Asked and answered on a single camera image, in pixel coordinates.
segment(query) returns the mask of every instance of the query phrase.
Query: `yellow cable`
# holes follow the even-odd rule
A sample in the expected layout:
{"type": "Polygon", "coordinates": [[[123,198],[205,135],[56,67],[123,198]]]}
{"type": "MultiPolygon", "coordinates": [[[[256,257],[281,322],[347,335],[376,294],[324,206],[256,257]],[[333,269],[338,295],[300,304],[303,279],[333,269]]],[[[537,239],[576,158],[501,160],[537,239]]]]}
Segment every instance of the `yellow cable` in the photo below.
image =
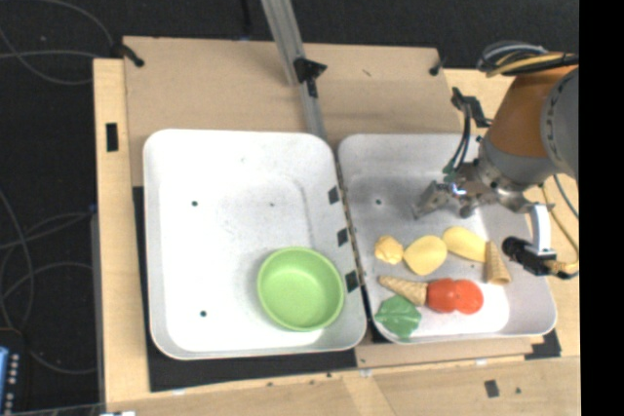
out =
{"type": "Polygon", "coordinates": [[[561,59],[564,55],[561,53],[550,53],[543,56],[537,57],[528,57],[527,59],[521,59],[516,62],[510,62],[504,66],[499,66],[496,69],[489,71],[486,75],[487,77],[493,77],[499,75],[501,73],[507,73],[508,71],[512,71],[514,69],[523,68],[525,66],[531,66],[533,64],[537,64],[539,62],[550,62],[561,59]]]}
{"type": "MultiPolygon", "coordinates": [[[[546,186],[542,185],[541,189],[542,189],[542,194],[544,195],[544,201],[546,202],[546,205],[550,205],[551,204],[550,196],[548,195],[546,186]]],[[[559,226],[559,228],[564,233],[565,238],[569,241],[569,243],[574,248],[574,251],[576,252],[576,260],[573,262],[548,260],[545,262],[545,265],[549,267],[551,271],[553,271],[554,273],[565,272],[566,274],[574,274],[575,272],[578,271],[579,266],[580,266],[580,249],[579,249],[578,243],[574,240],[574,238],[571,236],[569,231],[564,226],[563,222],[557,216],[554,208],[550,210],[550,215],[551,217],[553,217],[553,220],[555,220],[555,223],[559,226]]]]}

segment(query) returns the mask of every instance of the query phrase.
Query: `white tray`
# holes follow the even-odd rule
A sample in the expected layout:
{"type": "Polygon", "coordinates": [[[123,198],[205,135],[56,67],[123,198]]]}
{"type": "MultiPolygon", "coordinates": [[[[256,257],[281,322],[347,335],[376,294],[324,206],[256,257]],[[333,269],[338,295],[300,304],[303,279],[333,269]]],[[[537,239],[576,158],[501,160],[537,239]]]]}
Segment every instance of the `white tray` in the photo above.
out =
{"type": "Polygon", "coordinates": [[[166,130],[148,138],[143,162],[150,329],[163,353],[270,356],[347,350],[362,340],[367,318],[360,288],[347,285],[356,262],[324,141],[166,130]],[[255,276],[284,246],[315,248],[345,276],[344,308],[327,328],[287,331],[261,310],[255,276]]]}
{"type": "MultiPolygon", "coordinates": [[[[458,215],[458,205],[447,206],[414,220],[411,211],[432,180],[442,180],[442,168],[459,144],[459,134],[361,134],[347,137],[338,149],[345,198],[354,227],[355,243],[365,276],[366,294],[374,314],[393,292],[377,282],[380,275],[431,282],[450,277],[476,282],[485,298],[474,315],[459,312],[439,314],[420,307],[418,329],[407,340],[400,339],[380,323],[379,331],[396,343],[419,343],[460,338],[540,335],[555,325],[557,311],[548,282],[508,262],[513,281],[504,286],[485,284],[484,264],[449,254],[433,274],[420,278],[407,265],[391,265],[374,257],[374,243],[384,234],[407,246],[420,236],[442,236],[451,225],[460,225],[494,241],[501,248],[508,236],[531,240],[527,220],[507,208],[478,208],[470,218],[458,215]]],[[[466,161],[477,153],[475,141],[466,161]]]]}

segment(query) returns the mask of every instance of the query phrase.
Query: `wooden table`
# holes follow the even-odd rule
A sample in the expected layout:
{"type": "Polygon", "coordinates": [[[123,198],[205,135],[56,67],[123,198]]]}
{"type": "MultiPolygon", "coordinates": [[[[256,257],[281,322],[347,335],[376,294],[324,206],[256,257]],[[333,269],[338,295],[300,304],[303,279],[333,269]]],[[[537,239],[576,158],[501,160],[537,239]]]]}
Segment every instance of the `wooden table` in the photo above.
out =
{"type": "MultiPolygon", "coordinates": [[[[271,43],[143,37],[127,37],[125,43],[145,58],[145,67],[120,59],[94,63],[102,378],[108,410],[163,415],[580,413],[578,278],[549,278],[558,306],[558,358],[525,360],[542,337],[408,348],[365,340],[358,347],[356,369],[150,392],[132,200],[141,178],[142,142],[167,121],[178,127],[287,131],[303,131],[304,123],[298,91],[283,82],[271,43]],[[253,86],[244,76],[253,76],[253,86]],[[198,89],[214,93],[199,107],[198,89]],[[176,106],[177,112],[170,113],[176,106]],[[117,144],[107,136],[112,130],[117,144]],[[488,394],[487,382],[496,385],[497,397],[488,394]]],[[[511,82],[486,79],[474,70],[431,76],[428,68],[438,57],[433,49],[311,44],[306,53],[329,66],[319,84],[332,146],[355,132],[459,132],[459,115],[449,104],[451,87],[476,95],[492,117],[511,82]]],[[[577,220],[550,182],[559,218],[578,241],[577,220]]],[[[575,182],[565,176],[563,182],[577,205],[575,182]]],[[[529,196],[537,201],[542,194],[534,189],[529,196]]],[[[556,226],[553,246],[562,259],[574,257],[556,226]]]]}

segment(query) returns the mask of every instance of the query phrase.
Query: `black floor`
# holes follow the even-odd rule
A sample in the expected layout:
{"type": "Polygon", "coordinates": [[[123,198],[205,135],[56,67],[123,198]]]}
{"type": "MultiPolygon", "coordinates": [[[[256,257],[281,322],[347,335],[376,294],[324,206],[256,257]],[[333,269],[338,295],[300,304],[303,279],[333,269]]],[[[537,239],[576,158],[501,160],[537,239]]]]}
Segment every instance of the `black floor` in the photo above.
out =
{"type": "MultiPolygon", "coordinates": [[[[258,0],[249,0],[249,19],[241,0],[58,1],[97,17],[115,42],[124,35],[269,38],[258,0]]],[[[448,67],[473,67],[486,45],[502,39],[552,50],[579,49],[579,0],[293,0],[293,4],[306,42],[435,47],[448,67]]],[[[106,32],[92,19],[40,0],[0,0],[0,27],[21,52],[73,50],[107,56],[110,50],[106,32]]],[[[0,38],[0,193],[11,206],[0,203],[0,289],[7,310],[0,325],[20,329],[33,354],[28,357],[24,409],[97,402],[92,371],[94,292],[86,268],[92,248],[87,214],[97,209],[90,59],[24,57],[35,71],[52,76],[50,82],[17,57],[7,57],[10,53],[0,38]],[[87,83],[63,85],[84,80],[87,83]],[[78,215],[36,226],[68,213],[78,215]],[[26,242],[36,271],[27,321],[30,281],[22,279],[28,270],[26,252],[24,245],[7,245],[20,236],[14,218],[26,238],[73,222],[26,242]]]]}

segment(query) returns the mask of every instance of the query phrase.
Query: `yellow toy food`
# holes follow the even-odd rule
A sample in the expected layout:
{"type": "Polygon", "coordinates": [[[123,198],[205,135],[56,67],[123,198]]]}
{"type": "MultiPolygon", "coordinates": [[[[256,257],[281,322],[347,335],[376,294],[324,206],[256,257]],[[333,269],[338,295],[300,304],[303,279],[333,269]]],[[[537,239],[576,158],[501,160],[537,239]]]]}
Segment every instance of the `yellow toy food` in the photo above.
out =
{"type": "Polygon", "coordinates": [[[403,260],[403,245],[392,236],[382,236],[374,244],[374,256],[389,264],[398,264],[403,260]]]}
{"type": "Polygon", "coordinates": [[[469,260],[486,262],[486,240],[465,227],[449,227],[442,235],[442,239],[448,251],[469,260]]]}
{"type": "Polygon", "coordinates": [[[440,267],[449,254],[447,245],[438,236],[423,236],[414,241],[403,254],[403,259],[418,276],[431,274],[440,267]]]}

